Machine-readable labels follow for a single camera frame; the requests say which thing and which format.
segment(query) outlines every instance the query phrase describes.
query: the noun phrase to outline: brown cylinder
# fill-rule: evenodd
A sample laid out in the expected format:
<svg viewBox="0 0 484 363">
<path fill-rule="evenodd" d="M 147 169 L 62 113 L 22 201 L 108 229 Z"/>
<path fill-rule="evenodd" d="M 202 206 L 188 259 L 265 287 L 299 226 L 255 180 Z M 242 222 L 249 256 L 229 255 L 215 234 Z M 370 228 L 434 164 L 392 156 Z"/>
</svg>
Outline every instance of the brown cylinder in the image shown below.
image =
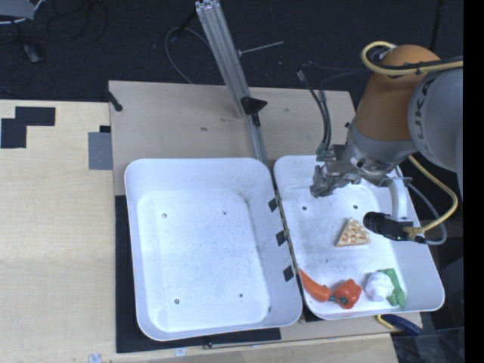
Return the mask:
<svg viewBox="0 0 484 363">
<path fill-rule="evenodd" d="M 438 61 L 440 58 L 417 45 L 401 45 L 390 50 L 382 65 L 404 66 L 405 63 Z M 356 111 L 354 124 L 368 138 L 383 141 L 411 140 L 407 109 L 415 87 L 425 77 L 408 74 L 398 78 L 373 73 L 368 80 Z"/>
</svg>

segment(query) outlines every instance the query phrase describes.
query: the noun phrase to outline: wooden table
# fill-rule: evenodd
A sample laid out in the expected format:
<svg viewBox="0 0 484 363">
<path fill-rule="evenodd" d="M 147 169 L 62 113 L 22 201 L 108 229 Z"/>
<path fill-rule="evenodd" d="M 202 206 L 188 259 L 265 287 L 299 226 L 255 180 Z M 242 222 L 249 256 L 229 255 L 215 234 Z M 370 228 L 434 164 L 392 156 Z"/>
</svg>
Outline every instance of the wooden table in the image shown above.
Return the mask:
<svg viewBox="0 0 484 363">
<path fill-rule="evenodd" d="M 234 130 L 243 129 L 243 121 L 232 117 L 224 87 L 111 82 L 110 90 L 124 106 L 120 113 L 111 108 L 110 114 L 106 103 L 0 101 L 0 118 L 4 119 L 14 118 L 16 107 L 55 107 L 56 112 L 55 126 L 27 126 L 26 148 L 0 149 L 2 361 L 80 363 L 88 362 L 95 353 L 101 354 L 102 362 L 112 363 L 175 358 L 173 349 L 116 353 L 114 195 L 123 193 L 119 174 L 138 155 L 230 157 L 240 155 L 240 150 L 251 155 L 251 150 L 247 141 L 239 141 L 237 150 L 227 149 L 226 144 L 217 144 L 218 150 L 212 145 L 203 150 L 211 138 L 223 140 L 224 133 L 228 138 Z M 269 102 L 260 115 L 269 159 L 311 154 L 321 138 L 321 119 L 309 93 L 254 88 L 253 94 Z M 327 96 L 337 125 L 350 121 L 349 95 L 328 92 Z M 187 103 L 194 98 L 201 107 L 187 114 Z M 214 103 L 225 110 L 211 109 L 207 117 L 203 107 Z M 131 145 L 120 144 L 133 131 L 143 106 L 158 109 L 163 117 L 152 119 L 145 113 L 145 127 L 131 133 Z M 169 116 L 174 113 L 178 121 L 171 123 Z M 178 122 L 188 119 L 184 138 L 174 140 L 183 125 Z M 89 169 L 88 133 L 109 125 L 114 169 Z M 156 127 L 162 133 L 153 136 Z M 336 129 L 334 142 L 344 140 L 344 131 Z M 162 138 L 160 150 L 153 140 Z M 136 141 L 144 141 L 143 148 Z M 417 313 L 404 317 L 421 325 Z M 324 361 L 339 363 L 398 362 L 389 330 L 373 317 L 301 321 L 281 328 L 281 335 L 277 342 L 258 346 L 188 347 L 184 358 L 175 359 L 270 362 L 320 361 L 324 357 Z"/>
</svg>

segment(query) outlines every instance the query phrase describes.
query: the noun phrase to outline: black floor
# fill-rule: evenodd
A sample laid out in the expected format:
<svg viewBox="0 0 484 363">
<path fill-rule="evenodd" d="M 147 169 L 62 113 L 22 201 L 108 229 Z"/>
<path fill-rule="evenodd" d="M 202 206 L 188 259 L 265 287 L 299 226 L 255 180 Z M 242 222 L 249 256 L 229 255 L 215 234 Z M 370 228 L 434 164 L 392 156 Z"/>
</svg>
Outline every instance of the black floor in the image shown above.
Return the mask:
<svg viewBox="0 0 484 363">
<path fill-rule="evenodd" d="M 0 18 L 0 98 L 107 101 L 110 80 L 223 85 L 210 50 L 199 39 L 203 30 L 198 17 L 186 21 L 196 1 L 45 0 L 34 20 L 12 23 L 11 17 Z M 359 60 L 367 44 L 376 40 L 416 44 L 442 58 L 464 53 L 464 0 L 220 2 L 237 49 L 278 43 L 242 54 L 240 62 L 249 86 L 304 88 L 296 68 L 313 61 L 324 69 L 308 70 L 310 83 L 321 84 L 324 90 L 349 92 L 357 107 L 369 77 L 368 71 L 360 71 Z M 168 36 L 184 23 L 188 23 L 187 30 L 179 38 Z M 25 50 L 29 46 L 36 46 L 37 52 L 29 55 Z M 346 69 L 346 74 L 331 68 Z M 455 174 L 430 168 L 458 192 Z M 446 195 L 429 186 L 411 166 L 403 163 L 402 169 L 439 213 L 446 211 Z M 418 198 L 415 206 L 419 218 L 432 218 Z M 442 273 L 449 273 L 448 267 L 455 267 L 463 257 L 463 215 L 460 203 L 449 221 L 453 235 L 433 249 Z M 457 289 L 450 280 L 449 286 Z M 444 307 L 426 320 L 431 321 L 433 328 L 427 330 L 434 329 L 434 336 L 453 329 L 463 333 L 463 291 L 452 291 Z"/>
</svg>

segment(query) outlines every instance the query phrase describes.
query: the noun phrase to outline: metal bar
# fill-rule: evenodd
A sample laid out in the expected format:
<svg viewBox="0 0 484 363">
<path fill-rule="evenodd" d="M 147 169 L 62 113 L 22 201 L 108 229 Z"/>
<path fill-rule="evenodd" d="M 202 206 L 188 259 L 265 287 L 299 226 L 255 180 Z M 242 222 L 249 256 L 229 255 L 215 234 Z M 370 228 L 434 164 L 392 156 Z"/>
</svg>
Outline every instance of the metal bar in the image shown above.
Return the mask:
<svg viewBox="0 0 484 363">
<path fill-rule="evenodd" d="M 228 30 L 220 1 L 203 0 L 202 2 L 197 2 L 195 7 L 222 78 L 234 100 L 237 115 L 240 118 L 245 116 L 247 119 L 247 126 L 256 158 L 267 165 L 267 153 L 265 152 L 262 139 L 262 130 L 260 126 L 254 124 L 251 116 L 245 114 L 240 102 L 242 98 L 250 97 L 250 90 L 240 65 L 237 50 Z"/>
</svg>

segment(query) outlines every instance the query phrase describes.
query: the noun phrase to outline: green vegetable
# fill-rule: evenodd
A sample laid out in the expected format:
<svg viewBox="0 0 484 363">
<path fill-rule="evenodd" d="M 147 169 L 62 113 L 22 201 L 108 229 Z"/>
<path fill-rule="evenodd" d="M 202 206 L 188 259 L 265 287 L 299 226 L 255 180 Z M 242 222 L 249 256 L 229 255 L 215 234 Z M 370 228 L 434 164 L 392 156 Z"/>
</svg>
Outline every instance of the green vegetable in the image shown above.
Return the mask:
<svg viewBox="0 0 484 363">
<path fill-rule="evenodd" d="M 382 273 L 385 273 L 390 280 L 392 280 L 393 284 L 393 292 L 390 296 L 386 299 L 392 306 L 405 306 L 407 303 L 407 298 L 405 292 L 403 291 L 402 287 L 400 286 L 399 278 L 396 275 L 396 271 L 394 268 L 389 269 L 382 269 L 379 270 Z"/>
</svg>

